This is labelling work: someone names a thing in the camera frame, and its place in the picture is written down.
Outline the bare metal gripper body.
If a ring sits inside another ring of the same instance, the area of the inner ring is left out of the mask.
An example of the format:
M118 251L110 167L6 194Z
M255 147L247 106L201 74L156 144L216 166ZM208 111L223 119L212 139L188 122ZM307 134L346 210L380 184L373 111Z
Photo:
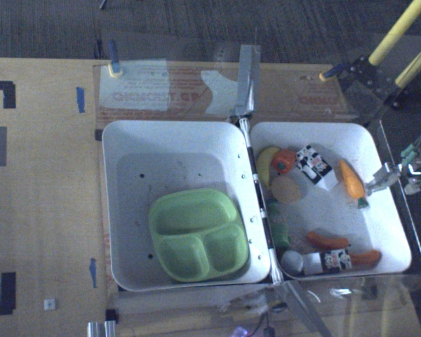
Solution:
M411 152L401 161L401 173L404 177L404 193L414 195L421 191L421 153Z

